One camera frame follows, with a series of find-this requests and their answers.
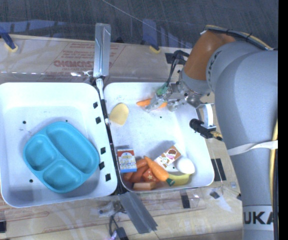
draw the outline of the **white egg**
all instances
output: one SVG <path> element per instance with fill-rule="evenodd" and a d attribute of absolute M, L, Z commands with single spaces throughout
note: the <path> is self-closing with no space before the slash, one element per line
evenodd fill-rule
<path fill-rule="evenodd" d="M 191 159 L 187 157 L 180 157 L 175 161 L 175 168 L 183 174 L 195 173 L 195 166 Z"/>

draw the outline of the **yellow potato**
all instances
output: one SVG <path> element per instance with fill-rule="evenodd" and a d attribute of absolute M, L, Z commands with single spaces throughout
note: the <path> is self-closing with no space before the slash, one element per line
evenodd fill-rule
<path fill-rule="evenodd" d="M 129 116 L 129 108 L 124 103 L 117 104 L 110 112 L 108 118 L 110 121 L 119 125 L 124 125 Z"/>

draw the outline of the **white plastic tray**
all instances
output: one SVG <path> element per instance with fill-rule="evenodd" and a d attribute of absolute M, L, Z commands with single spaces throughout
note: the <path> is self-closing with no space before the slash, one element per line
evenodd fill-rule
<path fill-rule="evenodd" d="M 97 149 L 95 173 L 68 193 L 48 189 L 23 159 L 27 141 L 47 125 L 69 122 Z M 86 83 L 3 83 L 0 85 L 0 188 L 13 207 L 30 207 L 109 196 L 117 187 L 110 142 L 97 90 Z"/>
<path fill-rule="evenodd" d="M 195 165 L 195 173 L 185 185 L 168 186 L 162 182 L 156 190 L 199 188 L 210 185 L 214 180 L 214 169 L 205 139 L 190 128 L 190 120 L 197 118 L 196 109 L 189 104 L 171 112 L 167 107 L 147 113 L 136 102 L 151 98 L 163 82 L 125 82 L 110 83 L 104 89 L 107 112 L 119 103 L 129 109 L 124 125 L 110 122 L 112 140 L 115 149 L 128 146 L 134 149 L 136 158 L 148 156 L 155 159 L 165 150 L 177 143 L 183 150 L 183 156 L 191 159 Z M 173 166 L 169 172 L 178 172 Z M 129 191 L 132 184 L 121 180 Z"/>

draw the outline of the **robotic arm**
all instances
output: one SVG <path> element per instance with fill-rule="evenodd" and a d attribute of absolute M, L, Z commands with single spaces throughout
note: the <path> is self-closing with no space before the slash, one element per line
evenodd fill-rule
<path fill-rule="evenodd" d="M 198 110 L 212 91 L 240 186 L 243 239 L 277 240 L 278 51 L 248 34 L 206 26 L 178 82 L 166 82 L 146 110 L 165 101 L 171 111 L 186 103 Z M 190 126 L 210 132 L 200 120 Z"/>

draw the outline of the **blue clamp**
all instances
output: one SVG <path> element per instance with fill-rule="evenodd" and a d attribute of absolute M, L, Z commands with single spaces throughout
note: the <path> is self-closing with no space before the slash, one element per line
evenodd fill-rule
<path fill-rule="evenodd" d="M 0 26 L 0 36 L 4 39 L 5 41 L 5 47 L 11 51 L 11 52 L 16 52 L 17 49 L 19 48 L 12 40 L 10 37 L 9 33 Z"/>

